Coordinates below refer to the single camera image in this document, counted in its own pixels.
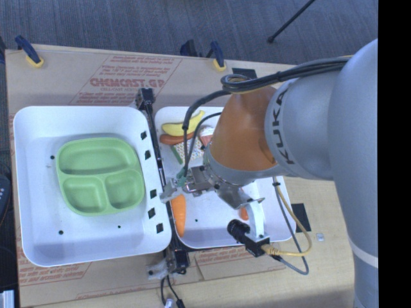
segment orange carrot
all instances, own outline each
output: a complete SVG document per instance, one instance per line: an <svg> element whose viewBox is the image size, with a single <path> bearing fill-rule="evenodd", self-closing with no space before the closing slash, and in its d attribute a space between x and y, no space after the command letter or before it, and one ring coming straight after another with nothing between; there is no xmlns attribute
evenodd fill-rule
<svg viewBox="0 0 411 308"><path fill-rule="evenodd" d="M242 207L240 209L240 217L242 220L248 220L249 219L249 214L247 213L247 210L245 207Z"/></svg>
<svg viewBox="0 0 411 308"><path fill-rule="evenodd" d="M194 136L194 132L187 133L187 139L191 139ZM184 141L184 136L171 136L171 135L166 135L163 134L160 136L160 142L162 142L165 145L176 145L180 144L181 142Z"/></svg>
<svg viewBox="0 0 411 308"><path fill-rule="evenodd" d="M171 208L173 209L175 228L177 229L178 235L183 237L186 227L186 198L183 194L180 194L170 202Z"/></svg>

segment table surface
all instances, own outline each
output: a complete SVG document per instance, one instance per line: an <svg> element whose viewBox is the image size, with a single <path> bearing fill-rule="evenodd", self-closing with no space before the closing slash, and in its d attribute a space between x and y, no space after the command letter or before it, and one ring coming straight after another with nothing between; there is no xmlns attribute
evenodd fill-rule
<svg viewBox="0 0 411 308"><path fill-rule="evenodd" d="M97 51L91 49L59 48L40 45L35 47L40 52L82 53L86 57L97 53ZM13 51L9 51L6 54L6 58L8 56L9 60L13 61L13 54ZM215 91L215 86L219 85L218 79L222 75L216 73L212 66L204 67L204 63L207 63L205 58L188 58L188 60L189 66L187 68L198 68L195 76L192 75L192 70L188 69L185 76L180 78L173 77L173 66L171 66L170 77L164 79L167 86L157 91L161 92L161 95L157 96L157 101L159 102L157 110L170 104L188 106L193 102L193 98L199 95L198 92ZM68 56L67 63L70 63L70 56ZM174 70L181 67L182 64L181 62L179 63L175 66ZM290 67L290 65L241 61L227 61L227 64L229 64L229 67L255 69L258 76L272 74ZM10 119L19 109L25 106L42 105L42 102L45 105L67 104L65 103L67 101L65 96L69 96L69 94L64 92L64 89L60 89L58 92L36 92L34 90L32 93L30 91L24 93L23 89L17 90L16 88L22 86L21 80L17 80L17 77L13 75L12 62L8 62L7 65L9 68L8 103ZM84 67L81 69L76 65L67 64L64 67L67 70L70 69L73 74L84 71ZM37 84L38 86L44 85L48 81L45 79L40 80L31 69L28 69L26 74L26 80L38 81L40 83ZM49 82L51 85L55 85L56 77L49 80ZM166 88L172 87L179 87L180 91L166 90ZM215 106L222 106L222 104L223 102L220 101ZM354 296L353 257L334 183L290 177L285 177L284 179L291 203L303 203L310 222L311 232L309 234L313 241L313 247L306 258L310 268L309 274L300 275L290 268L285 268L264 273L252 273L238 277L227 277L174 286L174 290L183 299L186 307L352 307ZM16 206L18 206L17 199L14 199ZM18 226L19 217L17 214L18 212L16 212ZM298 233L296 237L304 250L307 245L305 236L302 233ZM292 240L282 242L281 249L296 251ZM301 258L290 257L287 260L298 268L304 269ZM25 291L28 288L29 286L21 287L21 296L25 295ZM172 297L172 293L167 286L164 289L164 294L166 297ZM99 296L85 300L73 300L51 305L38 305L38 307L51 306L163 307L159 288Z"/></svg>

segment yellow clamp tip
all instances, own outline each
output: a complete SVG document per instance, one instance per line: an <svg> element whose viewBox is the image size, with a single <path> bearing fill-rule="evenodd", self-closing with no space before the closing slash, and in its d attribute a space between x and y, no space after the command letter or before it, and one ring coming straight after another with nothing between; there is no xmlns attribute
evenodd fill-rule
<svg viewBox="0 0 411 308"><path fill-rule="evenodd" d="M213 64L214 64L215 68L217 69L217 71L219 71L219 72L222 72L222 71L224 71L224 70L227 68L227 66L225 65L225 63L224 63L224 66L221 67L221 66L218 64L217 59L214 59L214 60L213 60Z"/></svg>
<svg viewBox="0 0 411 308"><path fill-rule="evenodd" d="M30 64L31 66L36 67L36 68L40 68L40 67L42 67L43 64L44 64L44 59L41 58L41 57L39 57L39 58L40 58L40 61L39 61L38 63L35 63L34 60L32 60L29 56L26 56L26 60L29 62L29 64Z"/></svg>

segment gray floor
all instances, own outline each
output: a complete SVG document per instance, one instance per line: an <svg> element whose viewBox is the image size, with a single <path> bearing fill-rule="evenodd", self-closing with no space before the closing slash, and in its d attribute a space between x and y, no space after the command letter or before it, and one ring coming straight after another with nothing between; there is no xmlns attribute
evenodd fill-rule
<svg viewBox="0 0 411 308"><path fill-rule="evenodd" d="M378 0L316 0L268 44L267 38L308 1L0 0L0 35L10 49L22 35L38 44L170 55L179 55L189 39L206 54L217 40L228 59L284 64L350 55L377 38ZM10 165L2 65L0 162ZM14 251L13 241L11 206L0 228L0 246ZM13 264L14 257L0 250L0 291L15 282L10 268L2 267Z"/></svg>

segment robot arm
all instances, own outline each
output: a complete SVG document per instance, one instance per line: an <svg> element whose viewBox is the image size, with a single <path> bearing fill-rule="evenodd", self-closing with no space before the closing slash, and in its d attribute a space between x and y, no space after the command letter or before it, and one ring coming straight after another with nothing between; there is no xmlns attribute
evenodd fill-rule
<svg viewBox="0 0 411 308"><path fill-rule="evenodd" d="M335 182L353 249L356 308L378 307L377 40L342 69L275 90L233 94L204 157L204 173L234 209L258 178Z"/></svg>

